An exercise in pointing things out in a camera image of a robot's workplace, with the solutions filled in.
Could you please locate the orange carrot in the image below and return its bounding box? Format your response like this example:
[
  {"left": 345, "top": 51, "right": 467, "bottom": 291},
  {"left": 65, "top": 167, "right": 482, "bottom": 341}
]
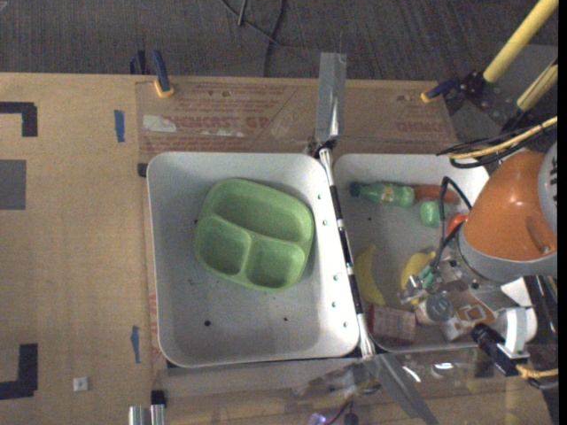
[{"left": 411, "top": 184, "right": 460, "bottom": 205}]

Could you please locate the thin black and white rod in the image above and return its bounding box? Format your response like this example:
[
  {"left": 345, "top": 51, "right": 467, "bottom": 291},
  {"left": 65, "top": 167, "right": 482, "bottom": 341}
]
[{"left": 318, "top": 147, "right": 377, "bottom": 360}]

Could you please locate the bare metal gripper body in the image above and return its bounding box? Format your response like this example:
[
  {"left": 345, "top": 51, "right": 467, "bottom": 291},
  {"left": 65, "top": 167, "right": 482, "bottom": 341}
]
[{"left": 423, "top": 258, "right": 502, "bottom": 305}]

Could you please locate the short yellow banana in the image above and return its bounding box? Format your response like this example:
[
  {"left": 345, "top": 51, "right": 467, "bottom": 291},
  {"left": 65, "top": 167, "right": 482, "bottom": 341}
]
[{"left": 400, "top": 249, "right": 438, "bottom": 292}]

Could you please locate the red orange round toy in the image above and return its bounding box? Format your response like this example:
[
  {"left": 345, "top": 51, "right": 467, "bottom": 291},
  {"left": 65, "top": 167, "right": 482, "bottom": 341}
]
[{"left": 446, "top": 212, "right": 469, "bottom": 237}]

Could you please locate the small green can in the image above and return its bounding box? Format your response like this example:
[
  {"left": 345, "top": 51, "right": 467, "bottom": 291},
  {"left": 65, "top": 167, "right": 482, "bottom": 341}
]
[{"left": 418, "top": 199, "right": 451, "bottom": 229}]

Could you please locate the black block with thin wires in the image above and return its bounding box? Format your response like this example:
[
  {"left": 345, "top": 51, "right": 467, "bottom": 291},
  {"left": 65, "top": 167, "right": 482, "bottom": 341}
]
[{"left": 307, "top": 135, "right": 338, "bottom": 154}]

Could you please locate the small grey topped can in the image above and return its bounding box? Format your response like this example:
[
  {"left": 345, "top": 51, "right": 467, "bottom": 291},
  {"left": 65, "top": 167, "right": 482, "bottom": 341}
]
[{"left": 414, "top": 292, "right": 455, "bottom": 327}]

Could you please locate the green plastic bottle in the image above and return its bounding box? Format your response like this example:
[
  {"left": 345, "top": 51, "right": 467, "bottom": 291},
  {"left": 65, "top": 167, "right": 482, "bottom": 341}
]
[{"left": 348, "top": 181, "right": 416, "bottom": 209}]

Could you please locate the green divided plate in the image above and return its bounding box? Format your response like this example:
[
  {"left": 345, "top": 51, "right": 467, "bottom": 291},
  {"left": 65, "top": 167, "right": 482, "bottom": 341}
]
[{"left": 192, "top": 177, "right": 316, "bottom": 292}]

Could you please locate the black cylinder on white bracket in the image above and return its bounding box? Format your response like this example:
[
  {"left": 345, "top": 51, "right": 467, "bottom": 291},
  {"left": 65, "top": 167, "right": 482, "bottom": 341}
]
[{"left": 469, "top": 279, "right": 540, "bottom": 377}]

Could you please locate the white plastic tray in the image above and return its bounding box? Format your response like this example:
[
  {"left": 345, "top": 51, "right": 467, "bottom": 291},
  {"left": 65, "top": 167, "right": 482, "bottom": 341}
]
[
  {"left": 145, "top": 151, "right": 361, "bottom": 369},
  {"left": 331, "top": 152, "right": 493, "bottom": 355}
]

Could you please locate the white and orange carton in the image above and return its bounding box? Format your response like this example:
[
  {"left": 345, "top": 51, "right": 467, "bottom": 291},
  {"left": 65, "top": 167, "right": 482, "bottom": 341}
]
[{"left": 441, "top": 297, "right": 498, "bottom": 343}]

